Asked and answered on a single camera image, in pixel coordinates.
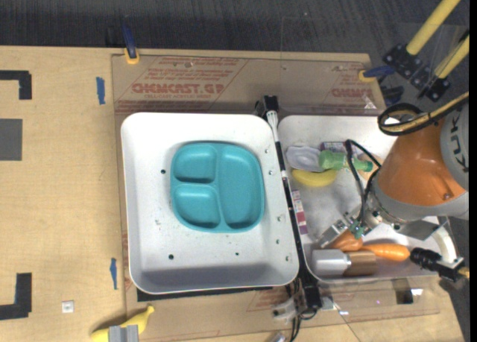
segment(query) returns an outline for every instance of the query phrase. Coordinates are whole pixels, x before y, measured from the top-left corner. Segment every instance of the banana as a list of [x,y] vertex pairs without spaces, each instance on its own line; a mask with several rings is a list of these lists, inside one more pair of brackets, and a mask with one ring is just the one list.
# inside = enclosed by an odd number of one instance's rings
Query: banana
[[337,170],[326,170],[323,172],[313,172],[305,170],[291,170],[292,177],[305,186],[324,187],[333,183],[338,175]]

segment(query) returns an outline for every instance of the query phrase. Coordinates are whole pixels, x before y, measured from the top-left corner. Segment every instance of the black tape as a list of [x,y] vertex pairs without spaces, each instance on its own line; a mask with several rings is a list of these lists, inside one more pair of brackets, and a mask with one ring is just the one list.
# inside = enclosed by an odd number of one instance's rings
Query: black tape
[[212,289],[207,291],[187,291],[182,293],[149,294],[136,288],[138,303],[147,302],[147,301],[155,301],[155,300],[169,300],[173,298],[218,296],[221,294],[244,293],[246,291],[266,291],[269,289],[273,289],[273,288],[268,286],[260,286],[256,288]]
[[17,273],[15,286],[15,302],[11,305],[0,305],[0,320],[26,318],[31,312],[31,273]]
[[18,99],[31,100],[31,75],[29,71],[0,71],[0,80],[17,80]]
[[23,120],[0,118],[0,161],[22,160]]

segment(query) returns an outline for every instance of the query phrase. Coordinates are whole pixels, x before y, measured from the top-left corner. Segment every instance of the dark gray carpet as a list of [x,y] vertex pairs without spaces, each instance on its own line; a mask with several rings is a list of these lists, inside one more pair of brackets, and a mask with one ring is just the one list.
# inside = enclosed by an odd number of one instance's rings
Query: dark gray carpet
[[[392,45],[410,39],[439,1],[0,0],[0,44],[101,47],[121,42],[119,26],[126,21],[140,48],[367,51],[378,63]],[[448,32],[470,26],[470,0],[456,7],[446,25]],[[438,104],[468,90],[468,74],[466,60]],[[416,92],[406,94],[415,100]],[[433,107],[429,100],[419,105]],[[468,226],[452,221],[458,248],[470,265]],[[448,289],[469,341],[469,284]]]

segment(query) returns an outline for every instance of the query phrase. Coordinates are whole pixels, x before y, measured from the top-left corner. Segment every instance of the blue tape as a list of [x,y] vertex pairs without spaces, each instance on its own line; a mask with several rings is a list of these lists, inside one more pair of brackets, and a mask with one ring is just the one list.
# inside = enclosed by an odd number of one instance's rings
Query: blue tape
[[116,267],[116,259],[111,259],[110,265],[111,277],[113,278],[113,287],[114,290],[118,290],[118,268]]
[[104,105],[106,103],[104,100],[106,89],[104,88],[104,79],[101,77],[96,78],[96,92],[98,93],[99,104]]

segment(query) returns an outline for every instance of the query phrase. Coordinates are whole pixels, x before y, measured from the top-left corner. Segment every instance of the blue clamp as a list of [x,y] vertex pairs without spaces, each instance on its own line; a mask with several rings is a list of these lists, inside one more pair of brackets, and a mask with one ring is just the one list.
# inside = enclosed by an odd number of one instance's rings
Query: blue clamp
[[133,32],[125,24],[121,24],[122,36],[126,48],[124,49],[124,55],[128,64],[137,64],[139,62],[139,53],[137,53],[136,42],[134,41]]
[[378,66],[376,68],[369,69],[367,71],[360,71],[358,76],[363,82],[372,82],[377,77],[385,77],[392,75],[396,70],[389,65]]

